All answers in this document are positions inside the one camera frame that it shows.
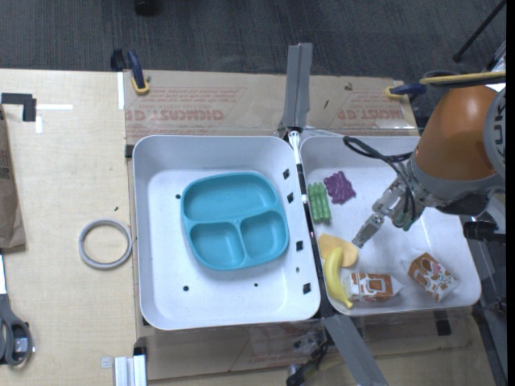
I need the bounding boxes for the brown cardboard board red print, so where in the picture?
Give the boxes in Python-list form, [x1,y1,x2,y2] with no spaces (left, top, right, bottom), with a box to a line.
[122,69,484,381]

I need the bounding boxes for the grey-handled scissors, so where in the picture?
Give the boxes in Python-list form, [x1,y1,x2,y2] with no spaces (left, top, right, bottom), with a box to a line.
[0,293,35,368]

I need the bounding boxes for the purple grapes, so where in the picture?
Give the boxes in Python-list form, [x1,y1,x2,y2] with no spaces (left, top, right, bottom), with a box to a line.
[323,170,357,206]

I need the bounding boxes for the blue divided plate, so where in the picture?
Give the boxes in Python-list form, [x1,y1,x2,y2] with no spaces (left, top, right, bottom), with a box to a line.
[179,170,291,272]

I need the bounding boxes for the black cylinder on white bracket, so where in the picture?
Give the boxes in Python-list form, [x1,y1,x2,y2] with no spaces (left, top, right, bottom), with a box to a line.
[462,220,507,244]

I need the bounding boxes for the white plastic tray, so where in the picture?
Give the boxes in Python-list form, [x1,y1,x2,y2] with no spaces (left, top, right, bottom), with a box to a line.
[131,134,322,331]
[299,134,483,318]

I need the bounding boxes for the yellow-orange flat slice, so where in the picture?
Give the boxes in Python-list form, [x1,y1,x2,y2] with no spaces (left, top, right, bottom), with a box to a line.
[317,232,360,269]

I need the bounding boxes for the black block with thin wires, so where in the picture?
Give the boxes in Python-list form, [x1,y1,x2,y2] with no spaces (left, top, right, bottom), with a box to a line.
[286,331,330,386]

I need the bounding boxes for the green beans bundle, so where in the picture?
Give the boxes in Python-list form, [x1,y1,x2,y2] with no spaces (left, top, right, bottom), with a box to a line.
[307,181,333,224]

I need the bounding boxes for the grey tape roll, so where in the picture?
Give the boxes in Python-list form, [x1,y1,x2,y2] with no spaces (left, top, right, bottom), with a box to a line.
[77,219,134,270]

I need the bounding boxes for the yellow banana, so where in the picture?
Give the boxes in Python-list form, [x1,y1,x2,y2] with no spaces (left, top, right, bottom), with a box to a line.
[323,246,355,310]

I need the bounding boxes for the brown paper bag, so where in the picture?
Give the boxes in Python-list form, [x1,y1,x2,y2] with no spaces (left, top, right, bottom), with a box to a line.
[0,104,27,253]

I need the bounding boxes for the orange and white carton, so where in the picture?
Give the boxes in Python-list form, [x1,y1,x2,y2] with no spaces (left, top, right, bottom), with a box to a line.
[406,252,459,303]
[341,271,404,303]

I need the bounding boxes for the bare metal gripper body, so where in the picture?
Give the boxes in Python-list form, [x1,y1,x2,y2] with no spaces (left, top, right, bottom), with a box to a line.
[371,173,426,232]

